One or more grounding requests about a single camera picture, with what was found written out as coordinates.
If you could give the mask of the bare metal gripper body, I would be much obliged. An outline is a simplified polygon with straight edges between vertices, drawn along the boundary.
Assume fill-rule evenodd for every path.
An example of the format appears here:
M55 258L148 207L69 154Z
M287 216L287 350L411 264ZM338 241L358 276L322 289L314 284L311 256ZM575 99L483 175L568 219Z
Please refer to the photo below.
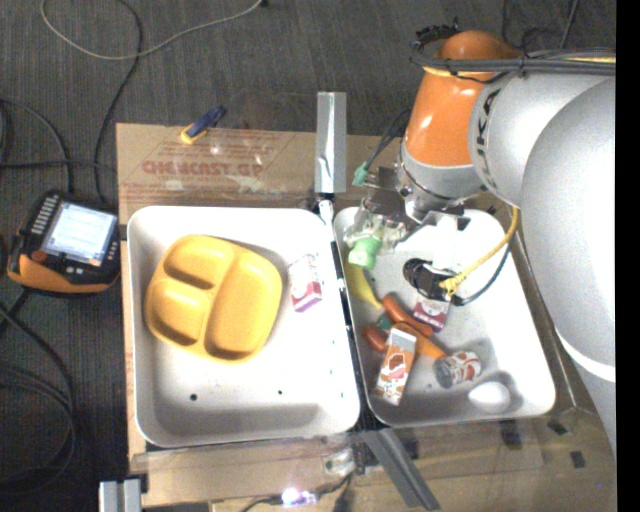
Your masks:
M365 188L363 208L393 220L425 224L440 215L464 215L460 200L419 185L403 167L379 167L367 176Z

